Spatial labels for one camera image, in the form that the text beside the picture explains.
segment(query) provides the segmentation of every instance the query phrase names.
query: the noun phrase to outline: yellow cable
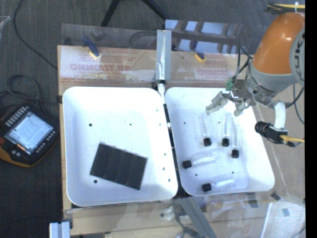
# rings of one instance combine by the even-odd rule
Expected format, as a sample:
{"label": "yellow cable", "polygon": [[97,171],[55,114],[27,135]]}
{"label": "yellow cable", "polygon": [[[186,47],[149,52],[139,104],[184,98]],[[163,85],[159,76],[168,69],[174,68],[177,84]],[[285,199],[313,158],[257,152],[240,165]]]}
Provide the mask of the yellow cable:
{"label": "yellow cable", "polygon": [[304,139],[299,139],[299,138],[295,138],[295,137],[291,137],[291,136],[288,136],[288,135],[280,135],[280,137],[284,140],[284,141],[296,141],[296,142],[302,142],[302,143],[305,143],[305,140]]}
{"label": "yellow cable", "polygon": [[[275,5],[281,6],[281,7],[286,7],[286,8],[295,8],[295,7],[296,7],[294,4],[275,3]],[[298,9],[305,9],[305,5],[304,5],[304,4],[299,4],[299,5],[297,5],[296,8],[298,8]]]}

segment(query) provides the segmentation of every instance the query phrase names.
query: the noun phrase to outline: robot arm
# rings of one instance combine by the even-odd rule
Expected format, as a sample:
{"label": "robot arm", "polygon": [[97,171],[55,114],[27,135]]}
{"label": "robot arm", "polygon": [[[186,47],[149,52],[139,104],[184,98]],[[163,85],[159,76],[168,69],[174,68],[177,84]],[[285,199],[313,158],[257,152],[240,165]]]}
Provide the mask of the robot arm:
{"label": "robot arm", "polygon": [[283,143],[287,135],[285,104],[274,101],[278,93],[290,85],[300,83],[305,87],[305,14],[281,12],[268,27],[260,45],[247,65],[244,80],[236,75],[226,83],[229,93],[219,92],[209,106],[209,115],[222,108],[228,101],[235,103],[235,116],[243,110],[261,104],[275,109],[275,124],[258,122],[256,132],[274,143]]}

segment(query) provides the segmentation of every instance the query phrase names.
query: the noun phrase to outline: metal bracket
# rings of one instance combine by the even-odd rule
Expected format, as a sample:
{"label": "metal bracket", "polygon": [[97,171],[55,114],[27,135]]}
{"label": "metal bracket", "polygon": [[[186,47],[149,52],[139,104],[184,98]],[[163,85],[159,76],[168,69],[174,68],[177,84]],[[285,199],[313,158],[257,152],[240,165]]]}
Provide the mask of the metal bracket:
{"label": "metal bracket", "polygon": [[216,238],[216,235],[213,232],[208,220],[204,216],[202,210],[193,197],[183,198],[178,202],[193,222],[198,234],[201,237]]}
{"label": "metal bracket", "polygon": [[171,79],[172,31],[158,30],[156,81]]}
{"label": "metal bracket", "polygon": [[228,94],[219,92],[212,100],[211,104],[206,107],[206,113],[209,115],[212,112],[216,112],[228,103]]}
{"label": "metal bracket", "polygon": [[50,223],[50,238],[70,238],[70,223]]}

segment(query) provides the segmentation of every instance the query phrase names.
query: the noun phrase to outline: gray carpet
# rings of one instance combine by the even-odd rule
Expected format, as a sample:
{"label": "gray carpet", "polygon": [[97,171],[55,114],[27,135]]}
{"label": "gray carpet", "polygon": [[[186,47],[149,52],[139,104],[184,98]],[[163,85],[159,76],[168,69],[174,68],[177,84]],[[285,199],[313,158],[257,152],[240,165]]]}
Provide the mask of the gray carpet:
{"label": "gray carpet", "polygon": [[[20,0],[0,0],[0,16],[13,18]],[[267,2],[305,4],[305,0],[155,0],[170,19],[245,24],[266,28],[274,16],[263,13]],[[63,23],[100,26],[111,0],[24,0],[16,15],[21,37],[51,64],[26,47],[11,20],[0,43],[0,92],[16,74],[35,79],[41,98],[56,101],[57,45],[62,44]],[[164,21],[140,0],[123,0],[108,27],[136,30],[160,29]],[[16,91],[36,94],[26,78],[12,84]],[[25,100],[0,94],[0,116],[12,104]],[[43,104],[58,117],[57,104]],[[0,237],[48,237],[48,223],[62,219],[60,144],[36,166],[25,169],[0,161]]]}

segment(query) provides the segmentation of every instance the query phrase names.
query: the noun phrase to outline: test tube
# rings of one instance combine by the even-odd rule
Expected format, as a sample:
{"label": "test tube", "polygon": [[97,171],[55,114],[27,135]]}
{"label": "test tube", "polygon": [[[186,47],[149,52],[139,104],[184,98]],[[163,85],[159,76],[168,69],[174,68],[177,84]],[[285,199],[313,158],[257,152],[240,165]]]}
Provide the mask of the test tube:
{"label": "test tube", "polygon": [[203,136],[203,142],[205,146],[211,146],[210,132],[208,128],[208,121],[206,114],[202,114],[199,116],[200,129]]}
{"label": "test tube", "polygon": [[234,135],[233,135],[233,149],[231,151],[231,157],[232,158],[238,158],[239,157],[239,138],[240,138],[240,126],[236,125],[234,128]]}
{"label": "test tube", "polygon": [[226,115],[223,120],[222,146],[229,146],[230,116]]}
{"label": "test tube", "polygon": [[191,168],[214,162],[216,157],[213,151],[203,151],[193,154],[188,160],[183,161],[183,168]]}
{"label": "test tube", "polygon": [[204,183],[202,190],[204,192],[210,190],[229,189],[235,185],[235,179],[231,174],[214,177],[212,182]]}

